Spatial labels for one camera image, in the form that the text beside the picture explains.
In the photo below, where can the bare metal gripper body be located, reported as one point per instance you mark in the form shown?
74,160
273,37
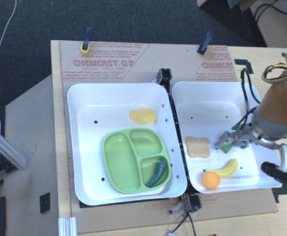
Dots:
250,133

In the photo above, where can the dark green pepper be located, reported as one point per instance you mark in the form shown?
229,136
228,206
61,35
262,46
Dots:
158,173

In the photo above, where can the yellow banana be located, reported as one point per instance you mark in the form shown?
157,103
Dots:
227,169

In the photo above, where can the brown cardboard board red print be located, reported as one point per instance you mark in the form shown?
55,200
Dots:
138,58

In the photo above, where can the yellow oval chip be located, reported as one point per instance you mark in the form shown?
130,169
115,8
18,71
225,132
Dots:
143,116

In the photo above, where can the black cylinder on white bracket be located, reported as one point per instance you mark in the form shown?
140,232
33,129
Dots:
273,172

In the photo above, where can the beige bread slice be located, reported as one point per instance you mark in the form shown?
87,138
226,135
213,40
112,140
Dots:
197,147

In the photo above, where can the white plastic tray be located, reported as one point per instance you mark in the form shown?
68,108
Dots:
207,102
91,136

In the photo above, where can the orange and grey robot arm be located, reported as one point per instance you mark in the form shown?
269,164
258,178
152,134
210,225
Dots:
278,102

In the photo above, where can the orange ball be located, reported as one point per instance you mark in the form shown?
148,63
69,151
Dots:
210,180

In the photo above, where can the green divided plate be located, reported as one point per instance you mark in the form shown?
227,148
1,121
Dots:
119,158

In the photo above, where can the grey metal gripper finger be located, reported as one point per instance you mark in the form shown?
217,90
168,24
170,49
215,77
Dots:
224,138
245,145

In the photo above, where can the green block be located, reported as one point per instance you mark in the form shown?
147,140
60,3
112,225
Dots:
227,148

